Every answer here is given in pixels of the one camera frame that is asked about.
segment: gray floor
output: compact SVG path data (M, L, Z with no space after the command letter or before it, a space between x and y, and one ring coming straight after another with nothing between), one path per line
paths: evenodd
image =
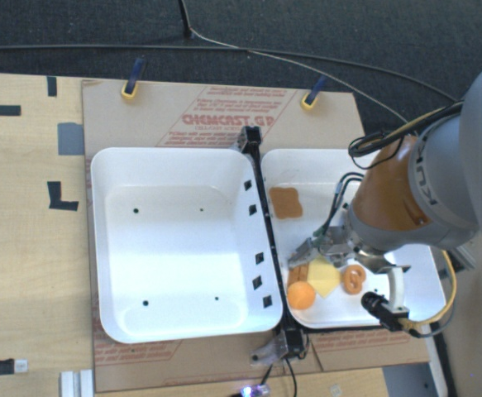
M443 397L427 363L388 366L383 371L389 397Z

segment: gray carpet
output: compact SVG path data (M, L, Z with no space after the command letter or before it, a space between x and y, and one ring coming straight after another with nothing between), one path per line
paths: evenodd
M460 98L482 70L482 0L186 0L201 34L238 46L379 66ZM177 0L0 0L0 45L208 45L186 40ZM0 50L0 72L309 88L318 75L247 53L196 50ZM390 74L320 60L326 70L408 119L448 98ZM348 91L329 81L328 91ZM367 132L401 122L356 93Z

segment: white plastic bin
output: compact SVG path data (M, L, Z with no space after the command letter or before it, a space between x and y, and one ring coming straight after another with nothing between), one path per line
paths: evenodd
M101 323L119 342L268 331L283 305L250 161L109 148L91 165Z
M367 166L373 156L361 157L360 165ZM288 258L307 237L327 219L336 184L347 172L361 172L346 150L337 149L278 149L270 151L261 162L266 193L273 187L295 188L303 208L299 218L278 219L270 200L270 214L283 281L289 277ZM359 183L350 183L345 201L351 202ZM341 222L333 219L333 225ZM398 265L410 265L404 274L405 300L411 319L425 319L437 313L445 304L441 281L435 261L427 246L403 246L388 253L386 259ZM319 294L308 309L290 309L303 326L322 328L358 328L378 326L379 320L362 307L360 299L367 291L383 294L389 299L387 275L374 275L367 269L366 281L359 294L348 294L338 286L326 298Z

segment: black cable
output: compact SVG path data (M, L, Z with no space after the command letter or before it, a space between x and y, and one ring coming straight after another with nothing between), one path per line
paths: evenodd
M307 354L308 354L308 349L310 348L310 337L308 336L308 334L305 334L307 339L305 341L305 351L303 352L303 354L299 355L298 356L298 359L300 361L302 361L303 359L307 358Z
M390 160L390 159L393 159L393 158L397 155L398 151L400 150L400 147L402 147L403 142L404 142L404 137L402 137L402 138L400 138L400 139L398 140L397 148L395 148L394 152L393 152L391 155L389 155L388 157L385 157L385 158L382 159L382 160L377 160L375 163L373 163L373 164L371 164L371 165L369 165L369 166L361 166L361 165L358 165L358 163L356 162L354 156L351 156L351 159L352 159L353 163L355 164L355 166L356 166L357 168L360 168L360 169L363 169L363 170L369 170L369 169L374 168L375 166L380 165L381 163L384 163L384 162L387 162L387 161Z
M180 12L182 14L182 23L184 24L184 36L186 38L192 37L192 28L191 28L191 21L189 20L189 13L188 9L185 6L184 0L178 0L178 4L180 7Z
M270 367L268 368L268 370L266 371L265 373L265 376L263 376L263 379L261 380L260 384L263 385L264 383L266 383L266 381L268 380L268 377L270 376L270 372L272 371L272 367L274 367L274 365L270 365Z
M290 365L289 359L285 358L284 361L286 361L287 365L289 365L290 375L292 376L293 381L293 397L296 397L298 395L298 383L296 382L296 375L293 373L293 369Z
M340 178L340 180L338 181L338 184L336 185L334 197L332 198L332 204L331 204L331 208L329 209L329 215L327 217L327 220L321 226L320 235L324 235L327 232L327 229L329 228L329 225L331 224L331 221L334 218L334 215L336 214L336 211L340 207L340 204L343 200L343 196L347 190L347 185L349 185L349 183L352 181L362 181L363 178L364 178L364 175L358 172L347 172Z
M379 66L367 65L351 60L343 60L328 56L309 55L295 51L274 50L274 49L257 49L251 47L224 47L221 45L147 45L147 44L26 44L26 45L0 45L0 51L26 51L26 50L181 50L181 51L234 51L234 52L259 52L271 55L282 55L288 57L298 57L302 59L320 60L325 62L336 63L339 65L348 65L356 68L372 70L382 74L392 75L396 78L405 79L424 88L441 95L448 100L455 102L458 98L452 97L439 88L431 84L425 83L420 79L416 79L399 72L380 68Z
M361 157L373 153L406 136L410 132L418 131L445 117L459 114L462 106L463 102L458 101L450 106L431 113L429 116L415 122L410 127L402 127L396 132L391 133L375 132L368 136L357 138L350 143L348 153L351 157Z

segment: cardboard sheet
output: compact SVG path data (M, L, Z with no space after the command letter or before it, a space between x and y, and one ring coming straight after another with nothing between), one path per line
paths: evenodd
M96 391L261 378L265 368L252 367L249 354L266 344L272 332L127 345L114 342L103 331L98 317L89 165L97 152L108 147L228 148L243 126L255 125L263 133L263 153L276 148L347 148L363 135L354 98L350 93L322 92L316 107L306 112L300 102L307 90L144 82L136 97L126 100L121 96L123 84L83 81ZM350 333L355 332L313 335L313 350L305 360L295 362L294 372L428 360L425 343L409 336L363 331L357 341L346 335ZM283 373L277 368L272 375Z

